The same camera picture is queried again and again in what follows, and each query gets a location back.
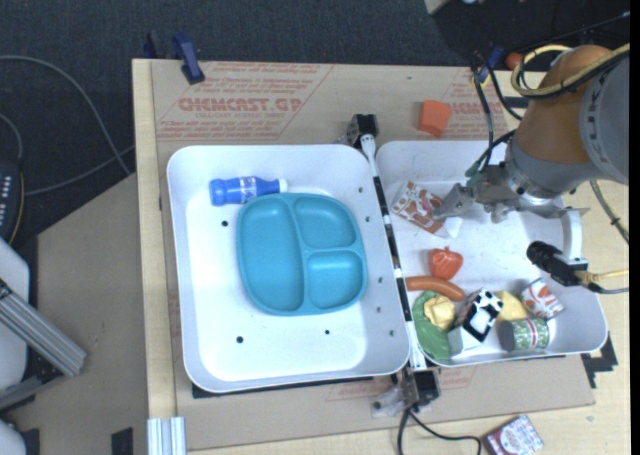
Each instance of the green can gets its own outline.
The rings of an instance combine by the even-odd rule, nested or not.
[[[549,325],[544,318],[502,322],[498,328],[500,345],[507,352],[545,348],[549,344]]]

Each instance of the orange sponge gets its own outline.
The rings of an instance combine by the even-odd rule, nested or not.
[[[428,99],[422,103],[418,129],[439,137],[447,127],[451,117],[451,107],[441,101]]]

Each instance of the black clip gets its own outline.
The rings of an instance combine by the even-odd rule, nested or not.
[[[204,73],[198,65],[193,41],[184,32],[178,32],[173,36],[173,48],[179,58],[184,61],[182,72],[187,81],[193,85],[204,81]]]

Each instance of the blue plate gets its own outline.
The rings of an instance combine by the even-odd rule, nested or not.
[[[332,197],[271,194],[238,216],[242,283],[253,303],[277,315],[328,313],[364,293],[367,265],[351,212]]]

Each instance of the toy hot dog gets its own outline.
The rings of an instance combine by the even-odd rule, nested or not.
[[[434,291],[450,298],[454,302],[460,302],[466,297],[465,292],[459,286],[446,279],[440,279],[432,275],[420,275],[405,279],[409,291]]]

